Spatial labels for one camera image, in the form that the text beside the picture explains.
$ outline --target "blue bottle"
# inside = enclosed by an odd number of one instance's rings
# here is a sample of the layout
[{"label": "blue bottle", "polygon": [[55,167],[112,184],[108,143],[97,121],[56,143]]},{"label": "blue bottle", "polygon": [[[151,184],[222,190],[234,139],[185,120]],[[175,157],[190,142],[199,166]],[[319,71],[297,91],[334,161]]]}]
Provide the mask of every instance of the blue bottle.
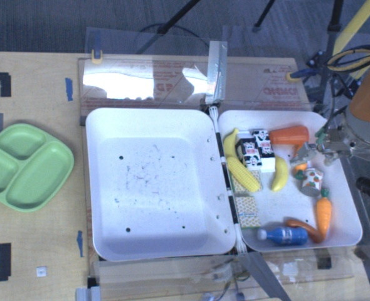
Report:
[{"label": "blue bottle", "polygon": [[262,228],[258,230],[258,240],[272,240],[279,245],[303,245],[308,240],[308,232],[304,228],[279,227],[272,231]]}]

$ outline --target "table surface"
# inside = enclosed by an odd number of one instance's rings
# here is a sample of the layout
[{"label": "table surface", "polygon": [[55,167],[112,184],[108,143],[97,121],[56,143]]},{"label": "table surface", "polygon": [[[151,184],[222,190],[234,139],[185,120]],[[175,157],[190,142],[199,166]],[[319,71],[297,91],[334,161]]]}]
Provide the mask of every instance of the table surface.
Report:
[{"label": "table surface", "polygon": [[[90,249],[87,245],[87,162],[83,155],[84,127],[79,124],[78,88],[78,60],[85,56],[0,53],[0,72],[8,72],[12,77],[12,97],[0,97],[4,128],[18,122],[33,124],[59,138],[75,157],[70,177],[44,208],[21,213],[0,203],[0,243],[11,243],[12,246],[11,276],[8,281],[0,282],[0,300],[74,300],[75,290],[87,286],[92,259],[89,259]],[[275,58],[270,61],[276,64]],[[254,58],[254,62],[259,62],[259,59]],[[67,99],[66,78],[73,83],[72,101]],[[83,233],[83,257],[77,243],[78,231]],[[335,276],[337,280],[306,280],[292,284],[288,276],[289,282],[285,280],[284,283],[290,284],[284,284],[284,289],[292,300],[303,300],[306,293],[312,300],[370,300],[370,284],[365,269],[352,250],[350,247],[332,251],[341,269],[347,268],[344,274]],[[285,255],[278,261],[278,255],[268,253],[264,258],[274,267],[280,263],[287,264],[287,260],[298,256]],[[47,276],[38,277],[38,267],[46,267]],[[125,271],[128,277],[136,273],[135,267],[130,264],[125,265]],[[248,299],[267,298],[256,284],[243,285]],[[229,291],[232,292],[228,292],[223,300],[235,300],[233,286]],[[160,299],[199,298],[200,295],[189,294]]]}]

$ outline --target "yellow banana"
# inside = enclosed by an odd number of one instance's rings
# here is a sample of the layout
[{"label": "yellow banana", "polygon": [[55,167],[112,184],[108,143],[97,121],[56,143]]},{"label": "yellow banana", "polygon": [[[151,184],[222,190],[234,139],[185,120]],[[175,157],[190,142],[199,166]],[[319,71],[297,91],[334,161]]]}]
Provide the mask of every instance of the yellow banana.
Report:
[{"label": "yellow banana", "polygon": [[235,151],[235,139],[239,132],[237,128],[224,138],[224,154],[227,160],[228,170],[240,184],[249,192],[256,192],[260,189],[260,182],[256,177],[240,162]]},{"label": "yellow banana", "polygon": [[235,128],[231,134],[227,135],[224,138],[223,145],[224,145],[224,155],[226,158],[237,157],[235,151],[235,139],[238,132],[239,130]]},{"label": "yellow banana", "polygon": [[272,191],[278,192],[288,181],[288,165],[284,158],[275,156],[275,176],[272,183]]}]

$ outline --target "yellow corn cob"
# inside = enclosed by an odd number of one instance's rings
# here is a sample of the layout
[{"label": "yellow corn cob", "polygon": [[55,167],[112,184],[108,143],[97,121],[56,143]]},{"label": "yellow corn cob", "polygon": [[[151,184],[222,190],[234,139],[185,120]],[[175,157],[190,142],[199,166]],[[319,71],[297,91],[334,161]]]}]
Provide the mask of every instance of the yellow corn cob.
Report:
[{"label": "yellow corn cob", "polygon": [[259,181],[237,158],[227,157],[227,166],[236,180],[249,192],[256,192],[260,189]]}]

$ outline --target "brown toy sausage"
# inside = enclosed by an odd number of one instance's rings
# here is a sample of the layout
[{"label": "brown toy sausage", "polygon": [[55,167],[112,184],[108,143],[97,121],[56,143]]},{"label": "brown toy sausage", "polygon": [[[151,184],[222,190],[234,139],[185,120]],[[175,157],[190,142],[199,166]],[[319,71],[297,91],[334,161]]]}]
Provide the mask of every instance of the brown toy sausage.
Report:
[{"label": "brown toy sausage", "polygon": [[288,219],[287,222],[285,222],[285,225],[291,228],[304,228],[308,232],[309,237],[315,243],[320,243],[324,240],[323,236],[317,229],[305,222],[299,221],[297,219]]}]

